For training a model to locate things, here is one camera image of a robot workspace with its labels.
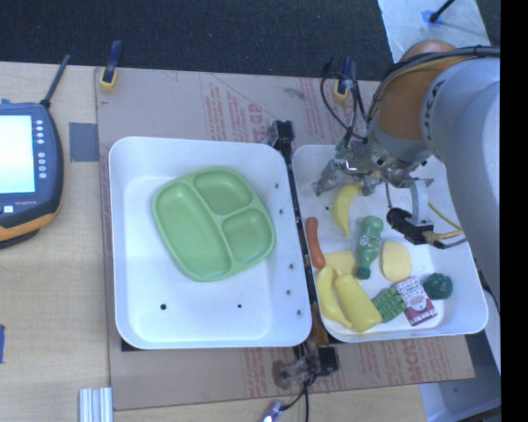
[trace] green plate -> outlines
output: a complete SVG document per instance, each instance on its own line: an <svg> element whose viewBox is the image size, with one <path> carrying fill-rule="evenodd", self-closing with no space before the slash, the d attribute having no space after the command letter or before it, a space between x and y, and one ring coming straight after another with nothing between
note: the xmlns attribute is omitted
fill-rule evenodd
<svg viewBox="0 0 528 422"><path fill-rule="evenodd" d="M166 248L193 280L230 277L274 249L268 211L246 179L226 167L203 169L161 186L152 213Z"/></svg>

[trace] green pepper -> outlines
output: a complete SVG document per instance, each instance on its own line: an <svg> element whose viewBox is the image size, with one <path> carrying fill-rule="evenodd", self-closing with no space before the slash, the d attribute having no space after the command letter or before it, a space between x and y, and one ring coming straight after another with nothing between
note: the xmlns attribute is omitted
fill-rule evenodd
<svg viewBox="0 0 528 422"><path fill-rule="evenodd" d="M432 273L422 283L422 287L424 287L424 291L432 300L447 299L453 289L451 278L443 273Z"/></svg>
<svg viewBox="0 0 528 422"><path fill-rule="evenodd" d="M373 304L381 314L382 322L389 322L401 314L407 304L394 287L388 287L373 298Z"/></svg>

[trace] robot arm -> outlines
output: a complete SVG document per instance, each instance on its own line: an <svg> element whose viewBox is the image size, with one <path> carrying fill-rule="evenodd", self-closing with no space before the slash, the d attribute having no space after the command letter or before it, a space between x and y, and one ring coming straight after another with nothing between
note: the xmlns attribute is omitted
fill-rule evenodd
<svg viewBox="0 0 528 422"><path fill-rule="evenodd" d="M342 146L314 184L316 194L337 186L342 174L360 181L364 195L382 183L410 188L413 213L390 210L387 219L421 244L419 233L427 227L419 215L429 182L410 174L435 156L445 166L461 229L500 308L500 50L454 48L438 40L413 45L388 69L366 123L365 139Z"/></svg>

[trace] toy bottle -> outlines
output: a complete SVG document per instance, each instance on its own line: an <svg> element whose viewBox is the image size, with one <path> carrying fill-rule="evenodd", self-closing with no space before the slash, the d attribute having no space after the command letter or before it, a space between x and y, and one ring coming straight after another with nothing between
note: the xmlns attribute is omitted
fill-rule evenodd
<svg viewBox="0 0 528 422"><path fill-rule="evenodd" d="M356 247L358 257L356 277L361 280L367 280L371 275L370 265L378 257L383 227L383 221L375 215L368 215L362 220L362 230Z"/></svg>

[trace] table surface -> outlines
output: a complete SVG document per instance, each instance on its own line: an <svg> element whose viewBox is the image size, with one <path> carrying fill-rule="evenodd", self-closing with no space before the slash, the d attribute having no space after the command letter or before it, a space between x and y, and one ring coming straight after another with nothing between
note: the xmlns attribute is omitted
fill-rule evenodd
<svg viewBox="0 0 528 422"><path fill-rule="evenodd" d="M0 62L0 100L39 102L58 65ZM78 420L78 391L110 386L99 164L69 160L70 122L96 123L94 69L68 66L50 112L65 156L62 211L38 235L0 251L0 421ZM425 419L417 385L310 396L310 421ZM261 420L271 399L116 411L114 421ZM304 399L282 422L304 420Z"/></svg>

